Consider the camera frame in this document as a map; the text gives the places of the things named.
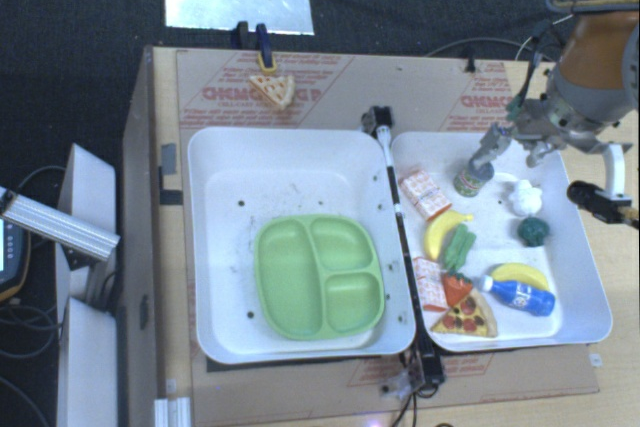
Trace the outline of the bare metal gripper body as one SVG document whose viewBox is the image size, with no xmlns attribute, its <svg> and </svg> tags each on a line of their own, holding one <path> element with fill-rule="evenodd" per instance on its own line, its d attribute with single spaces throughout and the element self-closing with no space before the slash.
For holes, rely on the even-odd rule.
<svg viewBox="0 0 640 427">
<path fill-rule="evenodd" d="M 579 151 L 604 151 L 609 144 L 598 139 L 621 119 L 621 99 L 613 96 L 586 100 L 582 113 L 561 96 L 523 100 L 508 105 L 511 137 L 528 151 L 555 151 L 571 146 Z"/>
</svg>

